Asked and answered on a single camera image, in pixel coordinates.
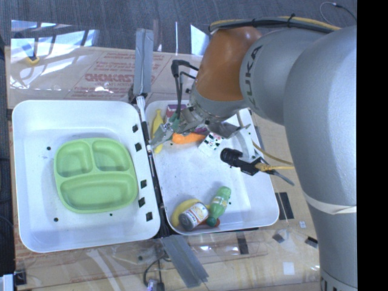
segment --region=gray carpet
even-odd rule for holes
[[[324,2],[335,2],[334,7]],[[100,29],[99,46],[132,49],[136,28],[153,29],[164,52],[191,53],[190,25],[207,32],[220,19],[296,16],[355,24],[357,0],[0,0],[0,35],[10,44],[11,20],[52,22]],[[14,271],[5,67],[0,60],[0,276]]]

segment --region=orange carrot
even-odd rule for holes
[[[174,133],[172,135],[172,142],[177,144],[183,144],[203,140],[205,138],[205,135],[200,135],[199,133],[189,133],[187,136],[184,136],[180,133]]]

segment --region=white tray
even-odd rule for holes
[[[140,119],[133,106],[120,101],[24,101],[13,110],[12,123],[19,232],[28,249],[53,252],[156,235],[160,217]],[[111,212],[75,213],[60,201],[53,172],[55,152],[67,141],[91,137],[124,144],[139,186],[146,180],[147,186],[139,188],[129,206]],[[136,151],[136,143],[141,150]],[[139,207],[143,197],[145,204]]]
[[[176,104],[176,101],[156,101],[147,106],[145,115],[149,127],[152,126],[156,109],[161,109],[164,117],[168,104]],[[249,111],[242,110],[241,117],[244,125],[251,124],[250,135],[258,144]],[[228,122],[238,125],[236,116]],[[179,203],[190,198],[198,198],[205,204],[210,204],[219,187],[227,186],[232,189],[230,204],[225,214],[220,217],[221,224],[218,227],[199,226],[187,232],[182,227],[174,228],[170,223],[176,232],[183,235],[225,232],[269,226],[277,221],[279,207],[270,176],[262,172],[254,176],[247,175],[238,168],[230,168],[219,157],[222,149],[226,147],[242,151],[236,137],[223,140],[211,157],[199,151],[197,143],[173,145],[171,143],[165,142],[160,153],[154,154],[169,223]]]

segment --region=green bowl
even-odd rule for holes
[[[54,174],[59,198],[77,213],[116,210],[138,195],[129,152],[110,138],[66,142],[55,153]]]

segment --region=green bottle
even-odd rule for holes
[[[208,226],[214,227],[217,223],[217,218],[224,214],[230,198],[231,189],[228,187],[220,187],[210,204],[209,217],[206,219]]]

